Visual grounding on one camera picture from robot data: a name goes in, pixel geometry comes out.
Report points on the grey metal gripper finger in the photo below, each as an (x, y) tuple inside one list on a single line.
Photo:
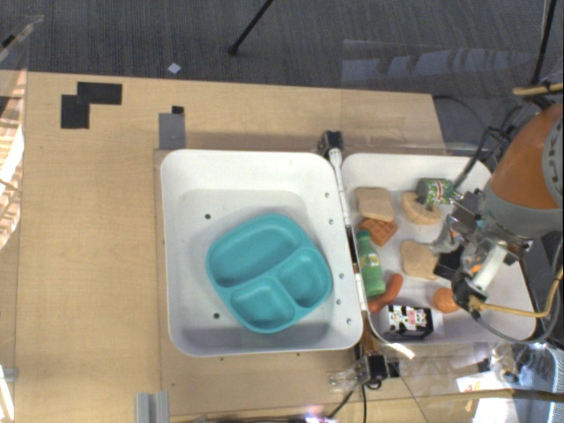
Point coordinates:
[(444, 242)]

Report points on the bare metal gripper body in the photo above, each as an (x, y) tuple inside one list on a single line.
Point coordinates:
[(467, 212)]

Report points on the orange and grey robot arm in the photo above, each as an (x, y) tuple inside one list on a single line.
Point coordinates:
[(524, 170)]

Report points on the tan bitten bread slice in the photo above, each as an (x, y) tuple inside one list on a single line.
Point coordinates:
[(418, 214)]

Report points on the green can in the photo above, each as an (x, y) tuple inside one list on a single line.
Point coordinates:
[(434, 190)]

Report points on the orange round toy food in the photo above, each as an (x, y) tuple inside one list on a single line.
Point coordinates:
[(445, 300)]

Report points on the orange waffle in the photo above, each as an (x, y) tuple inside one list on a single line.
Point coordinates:
[(379, 232)]

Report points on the orange sausage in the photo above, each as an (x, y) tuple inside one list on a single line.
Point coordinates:
[(391, 289)]

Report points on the green bottle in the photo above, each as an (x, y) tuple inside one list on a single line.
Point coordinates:
[(370, 267)]

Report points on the black and white carton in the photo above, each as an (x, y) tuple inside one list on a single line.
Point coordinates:
[(407, 317)]

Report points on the white plastic tray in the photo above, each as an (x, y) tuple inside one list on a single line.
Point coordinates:
[(185, 183), (498, 311)]

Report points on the blue divided plate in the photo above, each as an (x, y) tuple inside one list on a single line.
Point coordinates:
[(264, 276)]

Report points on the black tripod leg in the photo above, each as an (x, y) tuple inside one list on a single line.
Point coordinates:
[(260, 16), (546, 24)]

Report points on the black cylinder on white bracket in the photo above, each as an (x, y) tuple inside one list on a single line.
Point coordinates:
[(489, 267)]

